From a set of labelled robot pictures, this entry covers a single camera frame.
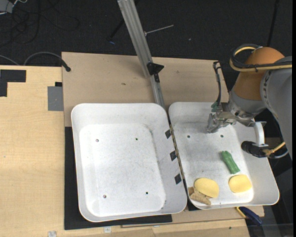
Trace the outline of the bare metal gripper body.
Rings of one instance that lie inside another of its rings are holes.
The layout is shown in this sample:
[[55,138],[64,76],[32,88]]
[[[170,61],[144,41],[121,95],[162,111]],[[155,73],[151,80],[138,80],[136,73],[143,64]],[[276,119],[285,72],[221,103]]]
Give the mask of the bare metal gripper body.
[[254,121],[253,114],[240,109],[233,103],[213,103],[213,128],[235,125],[237,122],[249,126]]

